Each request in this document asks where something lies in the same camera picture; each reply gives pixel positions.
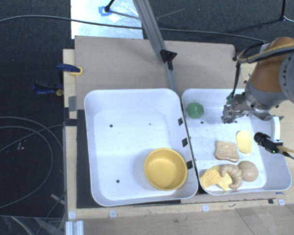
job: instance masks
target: white tray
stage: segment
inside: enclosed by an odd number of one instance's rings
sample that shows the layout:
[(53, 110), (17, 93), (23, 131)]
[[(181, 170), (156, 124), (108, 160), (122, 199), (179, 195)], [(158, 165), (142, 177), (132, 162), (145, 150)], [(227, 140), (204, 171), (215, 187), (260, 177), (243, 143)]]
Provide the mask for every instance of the white tray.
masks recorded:
[(99, 90), (85, 97), (85, 116), (93, 198), (119, 206), (192, 197), (198, 189), (195, 168), (177, 190), (149, 184), (144, 161), (149, 152), (167, 147), (192, 161), (181, 102), (169, 89)]
[[(205, 170), (215, 165), (237, 165), (240, 161), (248, 160), (257, 166), (259, 176), (254, 182), (243, 181), (237, 190), (225, 191), (218, 186), (210, 186), (205, 191), (212, 195), (219, 195), (289, 188), (292, 179), (284, 156), (269, 153), (263, 147), (257, 145), (253, 139), (257, 132), (279, 139), (280, 125), (277, 117), (274, 119), (275, 121), (262, 121), (255, 116), (241, 117), (236, 119), (237, 123), (223, 124), (221, 121), (223, 106), (231, 91), (228, 89), (188, 89), (182, 95), (183, 109), (197, 170), (201, 176)], [(203, 105), (204, 114), (199, 119), (188, 116), (187, 106), (192, 102)], [(241, 130), (248, 130), (251, 135), (252, 153), (244, 154), (238, 151), (239, 161), (237, 163), (217, 160), (214, 156), (216, 141), (236, 143), (236, 133)]]

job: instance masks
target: wooden floor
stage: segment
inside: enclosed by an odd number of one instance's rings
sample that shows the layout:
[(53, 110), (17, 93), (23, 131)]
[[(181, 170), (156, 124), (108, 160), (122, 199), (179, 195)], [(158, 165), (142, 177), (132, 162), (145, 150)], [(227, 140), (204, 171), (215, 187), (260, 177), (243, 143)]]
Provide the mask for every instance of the wooden floor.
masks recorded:
[(84, 221), (93, 235), (294, 235), (294, 204)]

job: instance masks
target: croissant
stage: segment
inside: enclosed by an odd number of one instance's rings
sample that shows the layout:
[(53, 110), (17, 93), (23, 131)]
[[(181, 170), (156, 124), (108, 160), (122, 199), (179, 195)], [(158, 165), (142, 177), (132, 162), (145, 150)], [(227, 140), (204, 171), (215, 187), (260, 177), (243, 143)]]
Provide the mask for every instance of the croissant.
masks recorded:
[(233, 180), (233, 183), (229, 185), (232, 189), (237, 189), (242, 184), (242, 171), (238, 168), (238, 166), (233, 164), (224, 164), (221, 165), (220, 175), (221, 177), (225, 176), (225, 173), (228, 173)]

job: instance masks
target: bowl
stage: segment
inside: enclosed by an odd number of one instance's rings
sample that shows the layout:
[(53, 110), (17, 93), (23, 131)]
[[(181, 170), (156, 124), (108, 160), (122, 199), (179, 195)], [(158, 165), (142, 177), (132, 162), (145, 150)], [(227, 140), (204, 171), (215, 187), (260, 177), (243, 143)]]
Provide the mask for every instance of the bowl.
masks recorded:
[(144, 172), (149, 183), (160, 190), (178, 189), (187, 178), (185, 160), (169, 148), (151, 151), (145, 159)]

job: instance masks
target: blue clamp handle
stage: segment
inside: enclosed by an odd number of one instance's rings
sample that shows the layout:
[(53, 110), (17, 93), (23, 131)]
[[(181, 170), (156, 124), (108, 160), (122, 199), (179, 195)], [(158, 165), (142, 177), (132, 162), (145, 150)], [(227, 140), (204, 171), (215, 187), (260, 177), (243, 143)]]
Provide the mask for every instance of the blue clamp handle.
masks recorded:
[(68, 64), (57, 64), (57, 71), (69, 71), (69, 72), (80, 72), (80, 68), (74, 65)]

